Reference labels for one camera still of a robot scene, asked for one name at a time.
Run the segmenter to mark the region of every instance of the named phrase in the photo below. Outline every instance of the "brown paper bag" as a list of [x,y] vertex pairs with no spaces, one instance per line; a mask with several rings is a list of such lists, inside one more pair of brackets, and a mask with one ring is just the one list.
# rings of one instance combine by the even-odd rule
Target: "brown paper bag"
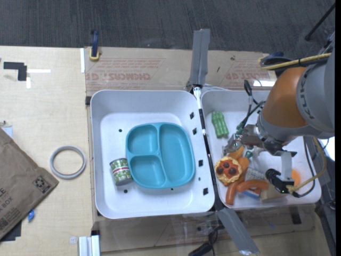
[[0,239],[58,183],[0,128]]

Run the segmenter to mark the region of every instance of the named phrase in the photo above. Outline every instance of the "can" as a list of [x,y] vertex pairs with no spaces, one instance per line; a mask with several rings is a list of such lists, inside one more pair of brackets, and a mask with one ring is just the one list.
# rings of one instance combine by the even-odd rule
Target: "can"
[[110,162],[112,178],[116,186],[122,186],[133,181],[126,158]]

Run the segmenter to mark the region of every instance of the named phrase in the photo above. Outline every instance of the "blue plate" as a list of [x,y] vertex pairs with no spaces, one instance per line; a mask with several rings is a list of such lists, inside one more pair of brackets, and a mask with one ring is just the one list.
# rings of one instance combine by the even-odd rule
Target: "blue plate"
[[177,124],[148,123],[132,128],[126,138],[126,153],[132,177],[142,187],[177,187],[194,176],[191,142]]

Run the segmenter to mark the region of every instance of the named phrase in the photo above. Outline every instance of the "wooden table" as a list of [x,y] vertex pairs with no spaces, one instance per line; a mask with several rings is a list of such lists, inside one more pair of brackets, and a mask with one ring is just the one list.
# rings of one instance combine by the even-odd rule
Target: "wooden table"
[[[80,49],[0,46],[0,119],[13,125],[13,139],[39,166],[50,170],[51,153],[75,145],[89,157],[85,75]],[[23,62],[31,73],[30,89],[17,80],[18,71],[3,62]],[[93,225],[90,161],[85,171],[59,185],[36,208],[30,222],[22,221],[21,236],[1,242],[0,255],[77,255],[77,238],[89,236]],[[63,173],[77,171],[80,157],[64,152],[55,159]],[[329,255],[321,222],[312,230],[254,238],[263,255]],[[187,255],[200,244],[156,247],[104,255]],[[217,255],[240,255],[231,240],[215,245]]]

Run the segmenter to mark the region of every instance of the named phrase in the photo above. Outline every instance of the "yellow cable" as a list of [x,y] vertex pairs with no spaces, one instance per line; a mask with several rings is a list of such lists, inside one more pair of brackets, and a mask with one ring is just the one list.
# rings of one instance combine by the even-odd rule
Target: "yellow cable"
[[314,141],[314,144],[316,145],[321,157],[322,157],[322,161],[323,161],[323,168],[322,170],[316,174],[315,176],[309,178],[308,180],[304,181],[303,183],[297,185],[297,186],[291,186],[291,185],[287,185],[287,189],[290,193],[293,193],[294,191],[297,191],[298,189],[302,188],[304,185],[308,184],[309,182],[313,181],[314,179],[320,177],[324,171],[326,170],[327,168],[327,161],[326,161],[326,157],[324,156],[324,152],[322,151],[322,148],[320,146],[320,144],[318,143],[317,139],[316,138],[313,138],[313,141]]
[[261,69],[272,70],[272,69],[276,69],[276,68],[292,66],[292,65],[296,65],[296,64],[302,63],[302,62],[308,62],[308,61],[313,61],[313,60],[317,60],[317,59],[327,58],[330,55],[331,55],[331,53],[324,53],[324,54],[315,55],[315,56],[311,56],[311,57],[301,58],[301,59],[290,61],[290,62],[279,63],[277,65],[264,66],[264,67],[261,67]]

